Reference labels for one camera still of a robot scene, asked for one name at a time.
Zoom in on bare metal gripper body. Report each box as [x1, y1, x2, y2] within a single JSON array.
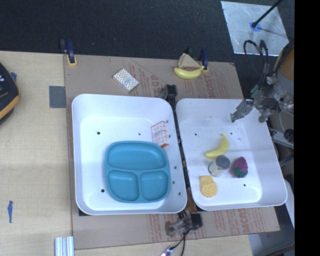
[[252, 77, 295, 114]]

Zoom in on white plastic tray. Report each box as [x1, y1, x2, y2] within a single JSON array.
[[71, 93, 188, 216], [175, 97, 289, 212]]

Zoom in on yellow banana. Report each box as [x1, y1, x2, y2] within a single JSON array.
[[204, 132, 230, 160], [173, 65, 205, 80]]

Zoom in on purple grapes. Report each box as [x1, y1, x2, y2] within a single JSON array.
[[230, 156, 249, 179]]

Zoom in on small silver can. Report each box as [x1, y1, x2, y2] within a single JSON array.
[[207, 154, 231, 178]]

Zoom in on thin black and white rod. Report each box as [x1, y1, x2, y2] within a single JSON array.
[[171, 98, 197, 215]]

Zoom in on beige sandwich wedge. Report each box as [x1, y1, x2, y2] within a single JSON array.
[[177, 52, 202, 69]]

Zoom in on yellow corn cob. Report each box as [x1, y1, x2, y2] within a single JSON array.
[[199, 174, 218, 198]]

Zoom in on orange and white carton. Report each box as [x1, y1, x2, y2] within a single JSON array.
[[150, 120, 170, 149]]

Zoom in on blue divided plate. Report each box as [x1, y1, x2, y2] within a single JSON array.
[[104, 140, 172, 204]]

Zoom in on white patterned carton, green edge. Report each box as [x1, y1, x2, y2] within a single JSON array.
[[112, 68, 141, 94]]

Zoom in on brown cardboard board, red print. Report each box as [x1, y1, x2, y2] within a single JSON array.
[[63, 54, 281, 251]]

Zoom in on black cylinder on white bracket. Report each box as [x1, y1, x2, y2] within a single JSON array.
[[278, 110, 295, 142]]

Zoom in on black block with thin wires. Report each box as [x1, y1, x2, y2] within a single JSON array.
[[165, 211, 203, 237], [157, 84, 179, 101]]

